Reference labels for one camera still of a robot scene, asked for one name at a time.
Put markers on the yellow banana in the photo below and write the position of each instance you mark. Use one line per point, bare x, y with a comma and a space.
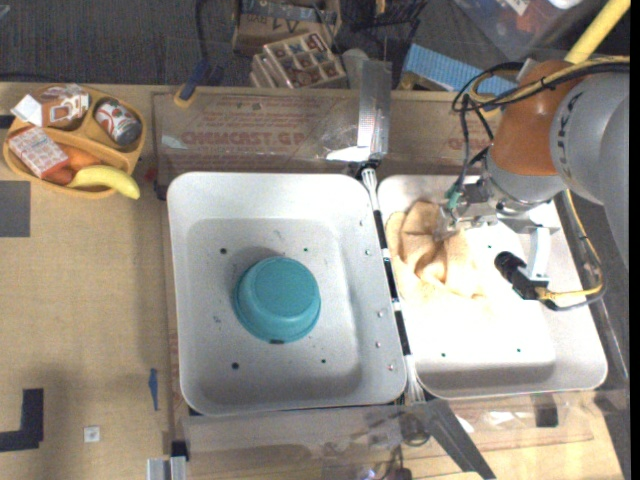
107, 177

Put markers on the orange divided plate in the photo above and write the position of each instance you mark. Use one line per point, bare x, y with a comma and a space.
107, 153

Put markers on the pink and white packet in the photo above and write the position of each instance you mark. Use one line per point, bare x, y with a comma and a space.
37, 152

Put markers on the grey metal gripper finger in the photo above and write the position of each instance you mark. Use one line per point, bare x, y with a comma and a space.
460, 230
446, 223

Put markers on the pale yellow cloth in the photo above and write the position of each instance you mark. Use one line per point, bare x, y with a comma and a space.
425, 253

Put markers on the teal bowl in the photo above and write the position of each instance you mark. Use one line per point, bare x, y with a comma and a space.
277, 298

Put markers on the white and orange carton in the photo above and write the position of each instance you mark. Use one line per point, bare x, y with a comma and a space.
60, 110

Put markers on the black cylinder on white bracket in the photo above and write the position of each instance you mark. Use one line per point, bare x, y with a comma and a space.
515, 273

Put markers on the red and white can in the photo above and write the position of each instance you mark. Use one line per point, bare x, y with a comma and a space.
117, 122

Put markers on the orange carrot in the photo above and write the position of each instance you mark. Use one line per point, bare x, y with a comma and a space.
80, 159

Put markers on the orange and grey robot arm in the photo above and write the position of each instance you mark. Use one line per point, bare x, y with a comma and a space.
540, 133

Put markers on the white plastic tray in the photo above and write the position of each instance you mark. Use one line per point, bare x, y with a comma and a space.
300, 203
480, 338

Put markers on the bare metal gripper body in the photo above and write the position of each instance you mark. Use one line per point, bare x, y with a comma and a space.
475, 203

